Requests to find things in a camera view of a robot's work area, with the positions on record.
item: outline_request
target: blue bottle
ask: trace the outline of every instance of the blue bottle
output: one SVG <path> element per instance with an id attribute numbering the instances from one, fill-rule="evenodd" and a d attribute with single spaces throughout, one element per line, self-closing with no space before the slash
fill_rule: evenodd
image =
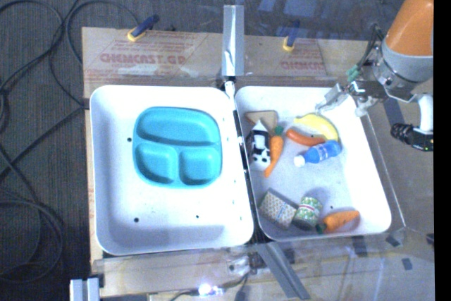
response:
<path id="1" fill-rule="evenodd" d="M 341 146 L 336 140 L 328 140 L 310 147 L 305 153 L 298 154 L 295 159 L 296 167 L 302 167 L 306 163 L 319 163 L 327 158 L 335 157 L 341 153 Z"/>

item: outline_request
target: black wire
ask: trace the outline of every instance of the black wire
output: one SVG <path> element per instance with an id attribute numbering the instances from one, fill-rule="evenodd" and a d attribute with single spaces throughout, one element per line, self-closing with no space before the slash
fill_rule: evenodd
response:
<path id="1" fill-rule="evenodd" d="M 68 16 L 67 22 L 66 22 L 66 39 L 67 42 L 69 43 L 69 47 L 70 50 L 72 51 L 74 57 L 77 59 L 78 63 L 82 66 L 83 62 L 82 59 L 80 57 L 80 55 L 77 53 L 77 51 L 75 50 L 75 47 L 73 45 L 73 41 L 72 38 L 70 37 L 70 27 L 72 25 L 72 19 L 75 15 L 77 15 L 77 13 L 79 13 L 82 8 L 86 7 L 86 6 L 90 6 L 93 4 L 108 4 L 108 5 L 113 5 L 116 6 L 117 8 L 123 9 L 124 11 L 128 12 L 133 20 L 135 21 L 136 25 L 139 25 L 140 22 L 137 19 L 137 17 L 135 16 L 135 14 L 132 13 L 132 11 L 128 8 L 126 8 L 124 5 L 120 4 L 120 3 L 116 3 L 115 1 L 111 1 L 111 0 L 91 0 L 91 1 L 86 1 L 85 3 L 79 5 L 77 8 L 75 8 L 72 13 L 70 13 L 70 15 Z"/>
<path id="2" fill-rule="evenodd" d="M 50 6 L 49 4 L 43 3 L 41 1 L 36 1 L 36 0 L 16 0 L 16 1 L 10 1 L 7 4 L 4 4 L 2 7 L 0 7 L 0 14 L 2 14 L 4 11 L 6 11 L 8 8 L 15 6 L 17 4 L 37 4 L 40 6 L 43 6 L 47 9 L 49 9 L 53 14 L 55 14 L 55 16 L 58 18 L 58 20 L 61 22 L 63 21 L 61 15 L 58 13 L 58 11 L 53 7 Z M 50 53 L 50 51 L 53 49 L 54 46 L 54 40 L 55 40 L 55 36 L 57 36 L 56 38 L 61 38 L 61 31 L 57 31 L 51 41 L 51 45 L 48 49 L 46 49 L 45 51 L 43 51 L 40 55 L 38 55 L 37 57 L 35 57 L 34 59 L 32 59 L 31 61 L 28 61 L 27 63 L 25 63 L 23 66 L 21 66 L 20 68 L 18 68 L 17 70 L 15 70 L 14 72 L 12 72 L 3 82 L 1 82 L 0 84 L 0 129 L 3 129 L 5 127 L 5 122 L 6 122 L 6 105 L 7 105 L 7 98 L 6 96 L 8 95 L 8 90 L 6 89 L 6 85 L 11 82 L 18 74 L 22 73 L 24 70 L 30 69 L 30 67 L 32 65 L 34 65 L 35 63 L 38 62 L 38 60 L 42 59 L 44 56 L 46 56 L 48 53 Z"/>
<path id="3" fill-rule="evenodd" d="M 41 53 L 36 58 L 32 59 L 31 61 L 27 62 L 24 66 L 21 66 L 19 69 L 14 71 L 9 77 L 7 77 L 1 84 L 0 84 L 0 121 L 1 126 L 4 126 L 4 122 L 6 120 L 5 116 L 5 110 L 7 105 L 7 94 L 6 91 L 6 85 L 12 81 L 12 79 L 17 78 L 18 75 L 23 74 L 25 70 L 28 70 L 31 68 L 32 65 L 37 63 L 39 60 L 43 59 L 45 56 L 49 55 L 49 62 L 51 63 L 51 53 L 55 51 L 56 46 L 59 44 L 59 42 L 62 39 L 63 31 L 64 31 L 64 23 L 67 19 L 67 17 L 72 13 L 73 9 L 75 8 L 77 2 L 79 0 L 75 0 L 73 2 L 73 5 L 71 6 L 68 14 L 64 19 L 59 15 L 58 11 L 50 6 L 49 4 L 42 3 L 39 1 L 34 0 L 17 0 L 12 1 L 0 8 L 0 13 L 3 13 L 7 8 L 14 6 L 16 4 L 21 3 L 31 3 L 31 4 L 39 4 L 41 6 L 47 7 L 50 9 L 54 14 L 56 14 L 58 20 L 59 20 L 59 26 L 57 30 L 55 31 L 52 40 L 51 45 L 47 50 L 45 50 L 43 53 Z M 79 102 L 75 97 L 73 97 L 70 93 L 66 91 L 66 89 L 62 86 L 62 84 L 59 82 L 59 80 L 56 78 L 53 68 L 50 65 L 50 69 L 52 72 L 52 75 L 56 81 L 56 83 L 60 86 L 60 88 L 65 91 L 69 96 L 71 96 L 80 106 L 82 106 L 82 103 Z M 62 120 L 54 124 L 50 129 L 48 129 L 43 135 L 39 136 L 35 141 L 33 141 L 28 147 L 26 147 L 23 151 L 20 152 L 18 156 L 15 157 L 12 161 L 9 159 L 9 156 L 7 153 L 3 150 L 3 147 L 0 144 L 0 156 L 1 158 L 6 162 L 7 169 L 10 169 L 12 172 L 14 172 L 20 181 L 26 186 L 27 191 L 29 192 L 32 200 L 28 200 L 25 197 L 19 195 L 17 192 L 12 192 L 10 190 L 7 190 L 5 188 L 0 188 L 0 191 L 8 196 L 10 199 L 3 199 L 0 200 L 0 206 L 1 207 L 14 207 L 14 206 L 22 206 L 27 207 L 30 209 L 33 209 L 37 212 L 37 216 L 40 220 L 40 228 L 38 231 L 37 240 L 33 249 L 33 252 L 30 257 L 27 258 L 25 262 L 22 262 L 20 264 L 16 264 L 14 266 L 10 266 L 6 269 L 3 269 L 0 272 L 0 281 L 5 283 L 12 283 L 12 284 L 22 284 L 22 283 L 29 283 L 33 281 L 37 281 L 43 277 L 45 277 L 49 272 L 51 272 L 56 265 L 61 260 L 62 254 L 63 254 L 63 231 L 61 222 L 59 221 L 57 215 L 50 210 L 50 208 L 46 207 L 45 205 L 41 204 L 39 200 L 37 199 L 37 196 L 35 194 L 35 191 L 32 189 L 31 185 L 29 184 L 26 177 L 16 168 L 16 166 L 13 165 L 15 161 L 17 161 L 19 158 L 21 158 L 22 155 L 24 155 L 26 152 L 28 152 L 32 147 L 34 147 L 38 142 L 40 142 L 42 139 L 44 139 L 44 136 L 50 133 L 53 129 L 55 129 L 58 125 L 62 124 L 65 120 L 67 120 L 69 117 L 71 117 L 76 111 L 80 110 L 81 107 L 73 112 L 71 112 L 69 115 L 65 116 Z M 39 244 L 42 241 L 42 232 L 41 229 L 44 227 L 44 224 L 49 226 L 49 229 L 51 230 L 51 235 L 53 236 L 54 242 L 51 244 L 52 246 L 56 247 L 56 250 L 53 252 L 53 257 L 50 262 L 47 262 L 47 265 L 44 265 L 43 261 L 36 261 L 37 258 L 39 258 L 38 255 L 38 249 Z"/>
<path id="4" fill-rule="evenodd" d="M 361 57 L 360 61 L 357 63 L 358 69 L 362 68 L 362 66 L 365 65 L 366 61 L 368 60 L 368 55 L 371 53 L 371 50 L 376 45 L 376 42 L 378 40 L 381 41 L 383 38 L 384 38 L 384 36 L 383 36 L 382 30 L 379 28 L 379 25 L 377 23 L 374 23 L 373 30 L 371 32 L 371 36 L 368 41 L 368 44 L 366 45 L 364 55 Z"/>
<path id="5" fill-rule="evenodd" d="M 238 281 L 231 281 L 229 283 L 224 283 L 221 286 L 218 286 L 218 288 L 221 288 L 223 290 L 229 290 L 231 288 L 234 288 L 238 285 L 241 285 L 240 289 L 238 290 L 238 292 L 242 291 L 242 289 L 244 288 L 244 286 L 246 285 L 247 279 L 249 278 L 249 272 L 246 273 L 242 278 L 240 278 L 240 280 Z M 169 301 L 174 301 L 177 300 L 179 297 L 181 296 L 199 296 L 199 291 L 198 290 L 189 290 L 189 291 L 183 291 L 181 293 L 178 293 L 177 295 L 175 295 L 173 298 L 171 298 Z"/>

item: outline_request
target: orange carrot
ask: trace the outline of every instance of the orange carrot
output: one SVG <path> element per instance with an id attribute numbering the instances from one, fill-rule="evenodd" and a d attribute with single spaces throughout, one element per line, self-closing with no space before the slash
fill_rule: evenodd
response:
<path id="1" fill-rule="evenodd" d="M 320 143 L 324 143 L 326 140 L 322 137 L 309 137 L 307 135 L 303 135 L 293 128 L 290 128 L 285 132 L 285 135 L 288 139 L 292 140 L 293 142 L 299 143 L 300 145 L 304 146 L 316 146 Z"/>
<path id="2" fill-rule="evenodd" d="M 274 132 L 275 134 L 269 139 L 269 156 L 271 157 L 271 161 L 269 162 L 269 166 L 267 166 L 264 170 L 264 176 L 266 178 L 269 177 L 276 166 L 283 149 L 283 128 L 277 126 L 274 128 Z"/>
<path id="3" fill-rule="evenodd" d="M 333 232 L 359 216 L 360 212 L 356 210 L 339 211 L 334 212 L 332 214 L 328 214 L 323 219 L 323 223 L 326 225 L 325 231 Z"/>

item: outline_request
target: toy banana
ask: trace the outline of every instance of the toy banana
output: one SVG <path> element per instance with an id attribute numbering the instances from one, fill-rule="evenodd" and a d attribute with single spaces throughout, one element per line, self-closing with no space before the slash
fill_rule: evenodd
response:
<path id="1" fill-rule="evenodd" d="M 315 133 L 323 135 L 327 140 L 338 141 L 338 131 L 335 126 L 323 116 L 315 113 L 306 114 L 303 117 L 296 117 L 295 123 L 309 128 Z"/>

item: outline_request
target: blue clamp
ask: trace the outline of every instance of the blue clamp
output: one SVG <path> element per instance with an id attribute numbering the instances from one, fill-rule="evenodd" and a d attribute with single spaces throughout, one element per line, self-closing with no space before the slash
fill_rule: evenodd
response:
<path id="1" fill-rule="evenodd" d="M 299 21 L 299 19 L 294 21 L 293 27 L 290 31 L 290 34 L 287 37 L 285 37 L 285 39 L 283 40 L 284 50 L 292 51 L 295 48 L 295 40 L 296 40 L 297 32 L 299 32 L 300 24 L 301 24 L 301 22 Z"/>
<path id="2" fill-rule="evenodd" d="M 152 29 L 154 24 L 160 20 L 160 17 L 155 14 L 154 16 L 148 17 L 145 21 L 134 27 L 127 33 L 127 37 L 130 41 L 136 42 L 139 38 L 146 34 L 146 30 Z"/>

